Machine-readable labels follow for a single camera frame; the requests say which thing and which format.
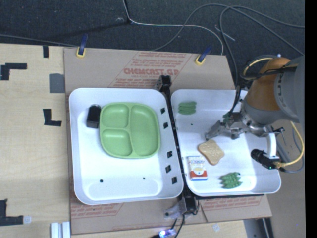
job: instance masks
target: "green plate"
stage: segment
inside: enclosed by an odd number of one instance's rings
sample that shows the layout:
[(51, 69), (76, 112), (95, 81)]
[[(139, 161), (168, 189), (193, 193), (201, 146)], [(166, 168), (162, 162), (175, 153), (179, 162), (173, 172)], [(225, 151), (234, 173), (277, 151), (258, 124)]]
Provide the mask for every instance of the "green plate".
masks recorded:
[(103, 149), (114, 157), (148, 158), (160, 147), (157, 115), (143, 104), (120, 102), (104, 106), (99, 131)]

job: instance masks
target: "white surface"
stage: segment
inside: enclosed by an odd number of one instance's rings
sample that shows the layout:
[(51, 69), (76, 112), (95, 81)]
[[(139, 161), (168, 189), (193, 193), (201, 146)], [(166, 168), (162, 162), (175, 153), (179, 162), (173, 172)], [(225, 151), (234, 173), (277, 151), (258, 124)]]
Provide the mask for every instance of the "white surface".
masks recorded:
[[(144, 159), (122, 159), (103, 150), (99, 130), (86, 127), (88, 109), (93, 104), (103, 107), (115, 102), (140, 103), (156, 112), (161, 136), (157, 154)], [(182, 192), (183, 179), (162, 93), (153, 89), (79, 88), (70, 94), (69, 111), (74, 190), (80, 201), (90, 205), (131, 202), (173, 198)], [(166, 173), (169, 165), (171, 171)]]
[[(217, 165), (210, 165), (206, 160), (208, 180), (190, 181), (186, 156), (201, 155), (198, 146), (204, 143), (205, 133), (233, 105), (235, 90), (177, 90), (171, 100), (180, 151), (183, 159), (186, 182), (190, 190), (199, 196), (246, 195), (275, 193), (281, 186), (278, 170), (268, 170), (251, 158), (255, 148), (268, 151), (267, 139), (258, 138), (251, 133), (241, 134), (240, 138), (232, 140), (228, 134), (213, 138), (224, 151), (224, 157)], [(197, 102), (196, 112), (192, 115), (182, 115), (177, 112), (181, 102)], [(243, 183), (236, 188), (222, 188), (222, 175), (239, 172)]]

